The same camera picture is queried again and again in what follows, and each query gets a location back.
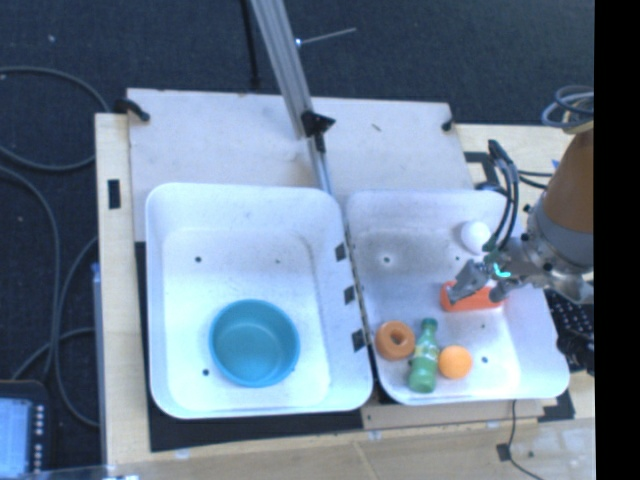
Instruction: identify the green bottle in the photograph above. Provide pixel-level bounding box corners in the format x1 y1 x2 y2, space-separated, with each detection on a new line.
406 317 442 395

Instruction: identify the white plastic tray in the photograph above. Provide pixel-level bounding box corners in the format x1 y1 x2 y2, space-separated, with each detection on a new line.
144 181 375 421
343 189 572 407

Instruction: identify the blue bowl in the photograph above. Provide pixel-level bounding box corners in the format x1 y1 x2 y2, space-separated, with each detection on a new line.
208 298 302 389

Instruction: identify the pale wood board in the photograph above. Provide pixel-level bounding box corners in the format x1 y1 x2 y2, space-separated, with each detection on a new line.
94 112 596 465

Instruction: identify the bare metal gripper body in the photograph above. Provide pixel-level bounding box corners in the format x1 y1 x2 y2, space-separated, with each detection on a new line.
482 235 596 304

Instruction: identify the brown doughnut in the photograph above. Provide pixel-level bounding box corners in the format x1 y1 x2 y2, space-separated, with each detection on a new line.
374 319 417 362

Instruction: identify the orange ball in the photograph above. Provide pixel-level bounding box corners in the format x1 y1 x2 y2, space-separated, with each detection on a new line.
437 344 474 381

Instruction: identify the white egg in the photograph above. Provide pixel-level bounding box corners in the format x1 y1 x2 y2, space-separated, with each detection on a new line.
459 220 493 256

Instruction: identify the orange block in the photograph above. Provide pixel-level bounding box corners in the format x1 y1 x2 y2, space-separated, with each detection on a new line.
439 279 507 314

